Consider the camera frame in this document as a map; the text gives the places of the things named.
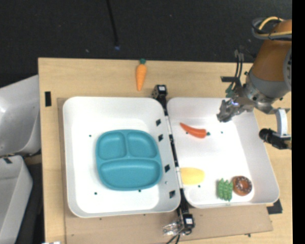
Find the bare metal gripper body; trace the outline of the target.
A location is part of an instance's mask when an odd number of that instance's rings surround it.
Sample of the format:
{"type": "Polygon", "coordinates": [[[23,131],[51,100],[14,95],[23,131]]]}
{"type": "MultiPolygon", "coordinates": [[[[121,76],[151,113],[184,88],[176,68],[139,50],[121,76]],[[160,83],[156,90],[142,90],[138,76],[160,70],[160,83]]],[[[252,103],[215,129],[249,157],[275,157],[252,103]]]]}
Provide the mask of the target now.
{"type": "Polygon", "coordinates": [[[275,99],[267,97],[253,86],[237,86],[233,92],[232,107],[234,108],[234,114],[252,112],[254,109],[265,114],[275,114],[276,112],[276,109],[272,106],[275,99]]]}

